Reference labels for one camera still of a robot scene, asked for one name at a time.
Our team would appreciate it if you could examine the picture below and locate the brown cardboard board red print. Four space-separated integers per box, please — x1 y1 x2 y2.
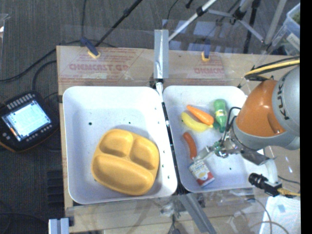
56 45 300 229

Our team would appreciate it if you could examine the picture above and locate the orange carrot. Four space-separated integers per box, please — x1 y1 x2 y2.
186 104 215 126

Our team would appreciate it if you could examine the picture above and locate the white plastic tray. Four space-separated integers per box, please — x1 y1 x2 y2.
62 86 178 205
162 85 272 194

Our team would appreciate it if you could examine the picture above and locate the black cylinder on white bracket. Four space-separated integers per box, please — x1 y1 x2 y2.
248 158 283 197

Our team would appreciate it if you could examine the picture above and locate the red and white can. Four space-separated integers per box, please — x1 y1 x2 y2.
188 160 216 188

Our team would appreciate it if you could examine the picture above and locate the yellow banana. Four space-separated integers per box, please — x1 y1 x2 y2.
180 112 214 133

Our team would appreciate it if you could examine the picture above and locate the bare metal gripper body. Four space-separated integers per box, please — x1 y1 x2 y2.
214 138 271 166

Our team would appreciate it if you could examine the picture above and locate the orange-brown sausage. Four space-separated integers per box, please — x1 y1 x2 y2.
182 132 198 160

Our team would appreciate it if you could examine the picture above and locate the orange divided plate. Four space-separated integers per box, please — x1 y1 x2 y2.
91 128 161 196

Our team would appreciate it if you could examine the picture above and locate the green plastic bottle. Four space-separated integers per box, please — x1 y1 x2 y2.
213 98 229 134

